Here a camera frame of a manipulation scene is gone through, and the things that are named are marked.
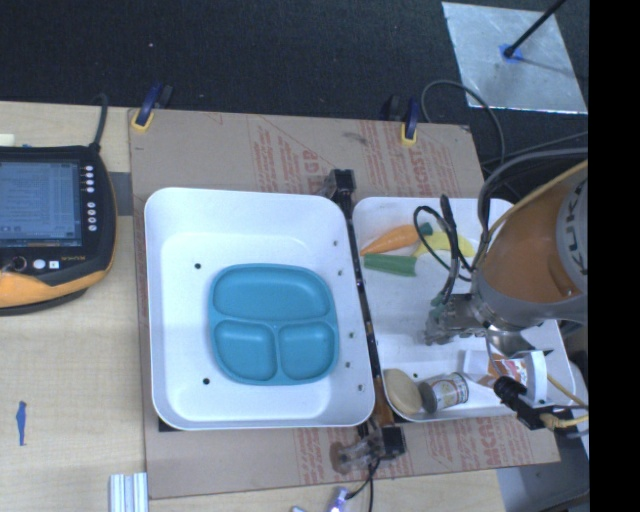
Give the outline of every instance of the blue plate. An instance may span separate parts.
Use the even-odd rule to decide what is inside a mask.
[[[338,322],[324,280],[303,267],[234,265],[213,280],[209,334],[216,361],[245,384],[322,379],[338,359]]]

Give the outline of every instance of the cardboard sheet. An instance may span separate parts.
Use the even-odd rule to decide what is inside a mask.
[[[138,311],[147,475],[151,499],[355,481],[331,466],[334,443],[355,428],[182,432],[161,428],[151,400],[144,204],[168,186],[315,193],[331,169],[353,169],[355,200],[369,196],[475,197],[482,174],[469,132],[419,124],[400,143],[399,122],[159,110],[131,128]],[[554,436],[512,416],[402,424],[408,453],[377,478],[556,462]]]

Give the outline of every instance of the orange carrot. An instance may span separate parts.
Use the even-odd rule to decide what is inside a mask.
[[[397,228],[387,231],[384,235],[376,238],[366,247],[360,250],[360,256],[368,253],[383,253],[400,249],[408,245],[414,244],[419,240],[416,228],[412,224],[405,224]]]

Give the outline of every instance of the white tray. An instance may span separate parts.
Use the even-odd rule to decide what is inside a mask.
[[[375,393],[344,215],[318,196],[166,188],[145,205],[153,403],[183,430],[353,426]],[[307,384],[226,377],[208,338],[207,294],[241,263],[305,267],[335,302],[335,369]]]
[[[478,247],[481,227],[477,217],[476,199],[451,199],[458,233]],[[413,223],[413,212],[418,206],[427,205],[440,212],[439,199],[370,197],[361,200],[354,209],[353,225],[359,247],[364,247],[384,232],[402,224]],[[504,213],[510,204],[494,200],[491,203],[490,224]],[[435,231],[441,231],[433,216],[420,213],[419,223],[429,222]],[[410,255],[414,247],[399,249],[389,254]],[[449,253],[440,252],[447,262]],[[397,368],[414,381],[442,373],[461,372],[466,350],[486,350],[484,338],[454,338],[445,345],[428,346],[422,341],[429,302],[442,288],[447,270],[431,255],[418,258],[416,276],[404,277],[364,268],[360,258],[367,301],[372,317],[373,330],[378,343],[378,354],[383,369]],[[455,293],[469,291],[469,284],[458,280]],[[574,390],[575,382],[569,366],[565,347],[557,322],[548,321],[540,327],[524,331],[523,336],[536,348],[553,349],[546,357],[549,374],[567,389]],[[514,414],[500,404],[493,390],[474,382],[469,384],[469,400],[465,404],[427,414],[422,410],[414,415],[395,412],[409,421],[422,422],[453,418],[499,416]],[[568,403],[568,399],[553,387],[548,396],[556,403]]]

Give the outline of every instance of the tin can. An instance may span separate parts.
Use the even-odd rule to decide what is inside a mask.
[[[463,404],[469,399],[469,386],[457,372],[438,375],[418,384],[422,406],[428,413]]]

